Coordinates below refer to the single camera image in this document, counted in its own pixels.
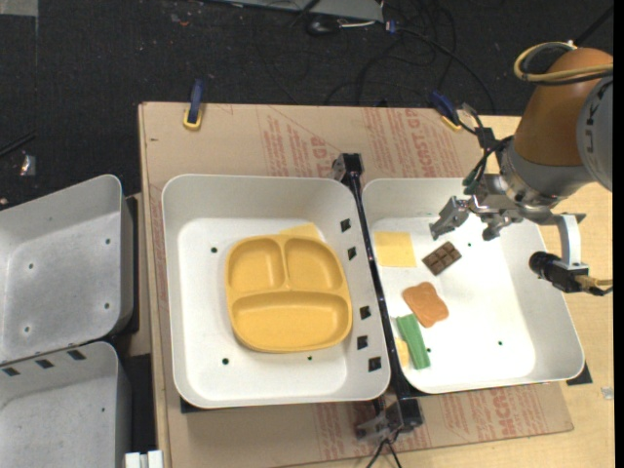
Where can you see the brown cardboard board red print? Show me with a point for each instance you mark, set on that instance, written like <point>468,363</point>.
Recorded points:
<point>292,139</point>

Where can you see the brown chocolate bar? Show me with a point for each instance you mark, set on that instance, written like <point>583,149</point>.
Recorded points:
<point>441,258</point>

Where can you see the green celery stick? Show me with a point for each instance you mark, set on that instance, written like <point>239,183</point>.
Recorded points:
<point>413,341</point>

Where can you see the yellow cheese slice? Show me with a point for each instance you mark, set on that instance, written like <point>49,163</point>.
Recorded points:
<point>395,249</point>

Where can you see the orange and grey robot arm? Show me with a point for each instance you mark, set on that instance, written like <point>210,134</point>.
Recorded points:
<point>551,125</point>

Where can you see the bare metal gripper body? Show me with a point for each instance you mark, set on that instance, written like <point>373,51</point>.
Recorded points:
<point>507,200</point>

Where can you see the black cylinder on white bracket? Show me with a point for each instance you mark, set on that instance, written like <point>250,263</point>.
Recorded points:
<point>556,268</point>

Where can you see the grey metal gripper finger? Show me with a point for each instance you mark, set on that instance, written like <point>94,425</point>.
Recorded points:
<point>495,227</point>
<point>449,216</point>

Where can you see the black computer mouse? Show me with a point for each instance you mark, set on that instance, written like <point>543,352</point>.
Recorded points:
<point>322,26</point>

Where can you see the white plastic tray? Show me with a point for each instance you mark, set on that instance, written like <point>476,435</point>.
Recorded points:
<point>58,271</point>
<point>58,407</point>
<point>487,320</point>
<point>205,310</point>

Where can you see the orange toast slice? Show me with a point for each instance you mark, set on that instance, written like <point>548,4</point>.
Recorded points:
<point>425,304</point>

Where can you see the small pale yellow piece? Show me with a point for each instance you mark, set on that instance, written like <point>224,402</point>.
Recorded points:
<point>402,351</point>

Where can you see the yellow divided plate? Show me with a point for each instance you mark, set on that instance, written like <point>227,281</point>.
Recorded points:
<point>287,305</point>

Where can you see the thin black rod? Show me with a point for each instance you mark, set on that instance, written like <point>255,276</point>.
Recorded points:
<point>375,271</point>

